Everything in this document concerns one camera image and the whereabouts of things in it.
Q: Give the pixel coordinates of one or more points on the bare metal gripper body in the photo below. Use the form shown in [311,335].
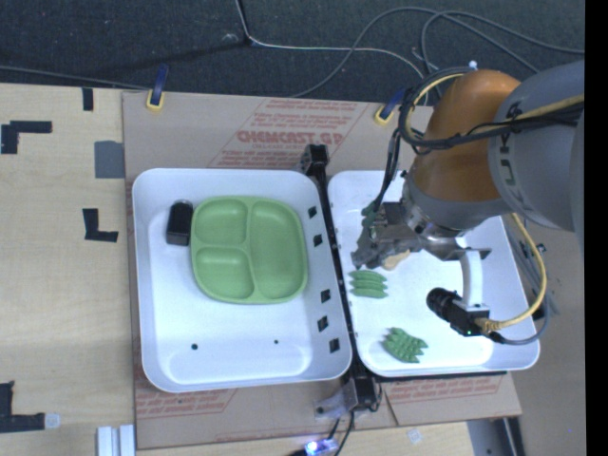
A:
[404,233]

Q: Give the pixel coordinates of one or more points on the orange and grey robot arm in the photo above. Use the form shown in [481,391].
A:
[475,150]

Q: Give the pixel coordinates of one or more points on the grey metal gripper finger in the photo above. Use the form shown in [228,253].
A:
[382,259]
[360,254]

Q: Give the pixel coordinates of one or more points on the green pea pods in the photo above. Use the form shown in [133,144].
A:
[368,284]
[404,346]

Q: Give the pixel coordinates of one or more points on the white plastic tray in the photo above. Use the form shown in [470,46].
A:
[451,354]
[237,340]

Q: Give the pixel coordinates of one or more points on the green divided plate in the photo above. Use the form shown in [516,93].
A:
[249,250]

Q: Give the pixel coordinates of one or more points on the black cylinder on white bracket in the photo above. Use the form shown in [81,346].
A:
[451,309]

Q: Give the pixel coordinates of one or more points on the small black box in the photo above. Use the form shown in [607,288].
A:
[178,223]

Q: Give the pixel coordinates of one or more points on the brown cardboard board red print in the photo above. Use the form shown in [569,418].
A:
[199,131]

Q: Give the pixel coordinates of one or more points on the tan biscuit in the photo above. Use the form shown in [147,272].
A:
[396,260]

